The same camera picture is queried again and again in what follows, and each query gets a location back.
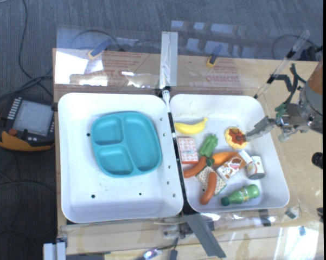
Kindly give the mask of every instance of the green bottle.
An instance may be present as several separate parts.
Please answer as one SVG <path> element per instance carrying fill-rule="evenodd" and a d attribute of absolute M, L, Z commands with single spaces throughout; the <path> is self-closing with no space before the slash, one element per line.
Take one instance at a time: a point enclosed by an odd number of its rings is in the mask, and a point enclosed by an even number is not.
<path fill-rule="evenodd" d="M 256 197 L 259 197 L 259 188 L 257 185 L 251 184 L 232 192 L 228 197 L 223 197 L 221 203 L 223 206 L 228 206 L 230 203 L 240 204 Z"/>

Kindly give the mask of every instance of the white plastic tray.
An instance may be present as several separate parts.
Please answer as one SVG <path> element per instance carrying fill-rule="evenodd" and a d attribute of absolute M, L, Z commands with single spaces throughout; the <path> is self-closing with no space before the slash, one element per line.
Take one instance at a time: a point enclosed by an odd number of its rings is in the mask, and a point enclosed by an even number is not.
<path fill-rule="evenodd" d="M 172 97 L 170 101 L 172 117 L 175 122 L 194 123 L 208 118 L 205 130 L 193 135 L 196 148 L 199 149 L 205 136 L 216 134 L 218 145 L 214 152 L 233 150 L 226 143 L 224 132 L 228 127 L 239 127 L 244 132 L 252 130 L 264 116 L 261 104 L 249 96 L 232 95 L 189 95 L 179 94 Z M 227 186 L 214 196 L 206 205 L 200 204 L 203 194 L 203 186 L 196 177 L 185 178 L 187 200 L 190 206 L 204 213 L 219 213 L 226 211 L 270 209 L 284 207 L 289 201 L 289 190 L 283 175 L 271 134 L 265 134 L 247 144 L 245 151 L 250 156 L 261 157 L 266 175 L 259 180 L 250 180 L 243 168 L 234 177 L 230 178 Z M 182 169 L 190 168 L 192 165 L 182 165 Z M 230 204 L 222 206 L 220 200 L 223 196 L 233 191 L 256 184 L 260 189 L 260 196 L 242 204 Z"/>
<path fill-rule="evenodd" d="M 154 171 L 114 178 L 99 168 L 87 134 L 97 118 L 121 111 L 138 111 L 154 124 L 162 149 L 162 163 Z M 60 99 L 58 116 L 61 207 L 67 219 L 89 223 L 170 217 L 181 211 L 181 184 L 162 99 L 153 95 L 70 93 Z"/>

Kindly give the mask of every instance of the white can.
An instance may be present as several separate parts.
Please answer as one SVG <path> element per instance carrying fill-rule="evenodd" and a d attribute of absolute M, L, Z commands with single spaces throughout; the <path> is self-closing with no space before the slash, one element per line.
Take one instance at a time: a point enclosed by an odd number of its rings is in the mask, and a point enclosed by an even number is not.
<path fill-rule="evenodd" d="M 260 179 L 265 176 L 263 163 L 260 156 L 252 156 L 253 161 L 246 166 L 247 176 L 252 180 Z"/>

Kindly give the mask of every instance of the yellow banana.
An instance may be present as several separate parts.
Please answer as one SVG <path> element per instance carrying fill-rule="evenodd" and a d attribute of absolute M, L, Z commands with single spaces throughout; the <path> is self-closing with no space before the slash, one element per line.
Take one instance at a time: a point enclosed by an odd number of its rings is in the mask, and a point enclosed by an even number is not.
<path fill-rule="evenodd" d="M 206 121 L 208 121 L 208 118 L 204 118 L 203 121 L 196 124 L 183 124 L 181 122 L 176 122 L 175 129 L 185 135 L 195 135 L 205 129 Z"/>

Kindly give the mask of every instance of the teal plate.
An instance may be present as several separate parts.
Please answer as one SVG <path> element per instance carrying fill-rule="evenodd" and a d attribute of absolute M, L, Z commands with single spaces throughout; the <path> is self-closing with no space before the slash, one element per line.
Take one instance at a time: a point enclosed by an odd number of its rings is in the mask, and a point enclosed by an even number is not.
<path fill-rule="evenodd" d="M 98 118 L 91 129 L 94 155 L 112 177 L 130 177 L 155 170 L 162 151 L 154 125 L 139 112 L 118 112 Z"/>

